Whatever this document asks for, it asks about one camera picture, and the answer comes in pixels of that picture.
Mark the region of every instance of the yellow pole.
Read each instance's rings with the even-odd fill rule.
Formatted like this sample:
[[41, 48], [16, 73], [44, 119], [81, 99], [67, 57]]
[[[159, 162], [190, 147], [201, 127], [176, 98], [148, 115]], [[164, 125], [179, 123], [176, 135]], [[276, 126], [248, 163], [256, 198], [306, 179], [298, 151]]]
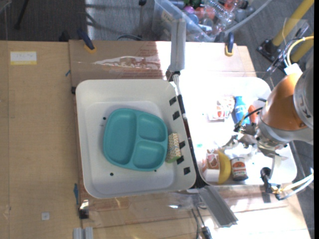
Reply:
[[292, 62], [298, 62], [314, 45], [314, 40], [304, 41], [303, 44], [299, 46], [299, 48], [294, 52], [293, 55], [290, 56]]
[[284, 38], [286, 38], [286, 36], [310, 9], [314, 2], [315, 0], [303, 0], [303, 2], [298, 6], [295, 12], [291, 15], [285, 26], [278, 32], [276, 37], [273, 38], [272, 43], [275, 46], [279, 46], [283, 42]]

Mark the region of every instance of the teal plate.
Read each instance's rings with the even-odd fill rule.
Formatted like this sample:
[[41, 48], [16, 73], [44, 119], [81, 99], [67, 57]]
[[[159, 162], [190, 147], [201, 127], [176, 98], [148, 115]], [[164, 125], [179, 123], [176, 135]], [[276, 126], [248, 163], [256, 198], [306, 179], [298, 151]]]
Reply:
[[138, 171], [158, 169], [167, 153], [167, 127], [152, 114], [117, 109], [108, 117], [103, 154], [114, 165]]

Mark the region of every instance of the wooden table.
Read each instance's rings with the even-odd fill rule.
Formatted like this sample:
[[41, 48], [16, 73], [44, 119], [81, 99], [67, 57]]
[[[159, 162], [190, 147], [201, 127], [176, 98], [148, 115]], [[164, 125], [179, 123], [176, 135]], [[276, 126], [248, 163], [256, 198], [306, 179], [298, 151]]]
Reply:
[[[221, 45], [211, 43], [211, 51], [220, 52]], [[23, 51], [36, 52], [36, 64], [34, 57], [20, 65], [12, 61], [11, 52]], [[254, 71], [247, 47], [235, 45], [235, 51], [241, 70]], [[79, 219], [73, 192], [80, 164], [70, 58], [70, 43], [0, 41], [0, 238], [71, 239], [79, 227], [94, 227], [94, 239], [194, 238], [195, 219], [175, 193], [112, 199], [103, 208], [96, 200], [90, 218]], [[202, 210], [213, 238], [309, 238], [297, 197], [279, 202], [269, 196], [264, 203], [259, 186], [220, 187], [219, 192], [239, 221], [218, 229]], [[185, 208], [168, 207], [179, 201]]]

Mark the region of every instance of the yellow banana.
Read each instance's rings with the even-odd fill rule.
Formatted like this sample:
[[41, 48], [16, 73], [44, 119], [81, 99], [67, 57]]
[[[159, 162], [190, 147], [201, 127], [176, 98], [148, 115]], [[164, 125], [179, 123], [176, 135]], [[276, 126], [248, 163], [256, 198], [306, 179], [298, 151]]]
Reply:
[[218, 157], [220, 164], [218, 184], [223, 184], [231, 174], [231, 164], [230, 159], [221, 150], [218, 150]]

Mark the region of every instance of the gray floor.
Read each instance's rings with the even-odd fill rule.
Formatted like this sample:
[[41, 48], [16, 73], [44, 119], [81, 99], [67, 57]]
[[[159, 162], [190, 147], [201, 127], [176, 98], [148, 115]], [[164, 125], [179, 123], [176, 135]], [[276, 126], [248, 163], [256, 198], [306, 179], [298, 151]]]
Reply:
[[[63, 31], [71, 39], [78, 39], [76, 30], [81, 27], [92, 39], [116, 40], [124, 34], [142, 34], [144, 40], [156, 40], [151, 31], [154, 0], [147, 0], [144, 6], [143, 25], [140, 28], [139, 0], [30, 0], [20, 24], [20, 30], [13, 26], [24, 0], [12, 0], [7, 10], [7, 33], [4, 31], [3, 15], [0, 17], [0, 39], [27, 41], [58, 41]], [[283, 27], [303, 0], [272, 0], [261, 12], [235, 31], [235, 42], [249, 49], [255, 70], [263, 74], [271, 62], [264, 58], [257, 47], [267, 38], [273, 38]], [[314, 6], [303, 16], [302, 22], [314, 30]], [[301, 59], [304, 69], [308, 53]], [[271, 87], [284, 76], [277, 70], [267, 82]], [[314, 148], [303, 142], [292, 143], [295, 160], [298, 161], [297, 178], [301, 179], [314, 167]], [[315, 238], [314, 183], [298, 194], [311, 238]]]

